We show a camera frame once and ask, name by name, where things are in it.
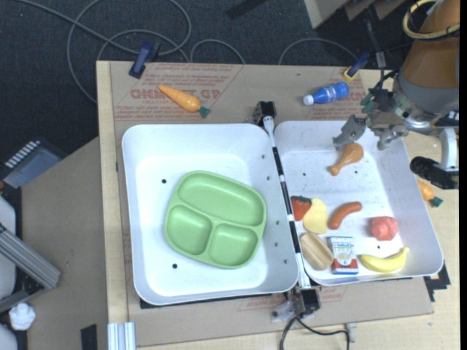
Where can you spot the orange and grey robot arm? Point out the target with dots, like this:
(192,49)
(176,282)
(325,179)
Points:
(430,64)

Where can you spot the orange carrot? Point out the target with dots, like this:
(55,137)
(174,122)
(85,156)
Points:
(427,192)
(180,98)

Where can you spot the yellow banana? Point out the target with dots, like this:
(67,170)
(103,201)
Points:
(383,263)

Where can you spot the thin black and white rod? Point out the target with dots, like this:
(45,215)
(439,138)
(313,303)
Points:
(282,184)

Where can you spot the tan hot dog bun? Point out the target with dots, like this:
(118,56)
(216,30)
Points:
(315,252)

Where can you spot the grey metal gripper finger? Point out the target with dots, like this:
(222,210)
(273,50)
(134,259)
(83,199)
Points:
(388,137)
(351,131)

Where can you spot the red strawberry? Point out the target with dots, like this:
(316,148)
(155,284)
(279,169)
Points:
(299,208)

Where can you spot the brown cardboard board red print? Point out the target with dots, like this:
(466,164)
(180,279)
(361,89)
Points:
(233,82)

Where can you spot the yellow pear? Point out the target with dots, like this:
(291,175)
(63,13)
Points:
(316,219)

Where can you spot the orange sausage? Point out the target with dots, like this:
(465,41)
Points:
(343,215)

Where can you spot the orange chicken drumstick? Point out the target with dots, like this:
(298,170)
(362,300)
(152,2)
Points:
(351,155)

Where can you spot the black cylinder on white bracket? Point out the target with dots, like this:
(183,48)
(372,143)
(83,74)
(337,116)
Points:
(432,170)

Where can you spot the green divided plate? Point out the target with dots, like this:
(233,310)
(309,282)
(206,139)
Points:
(215,217)

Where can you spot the white and red carton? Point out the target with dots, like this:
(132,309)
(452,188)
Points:
(343,255)

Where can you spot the pink lumpy toy food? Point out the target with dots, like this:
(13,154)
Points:
(385,228)

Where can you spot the white plastic tray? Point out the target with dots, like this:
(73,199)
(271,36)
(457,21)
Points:
(365,184)
(153,202)

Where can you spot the blue bottle white cap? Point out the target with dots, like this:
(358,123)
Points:
(330,93)

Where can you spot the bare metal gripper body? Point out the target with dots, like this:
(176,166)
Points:
(388,117)

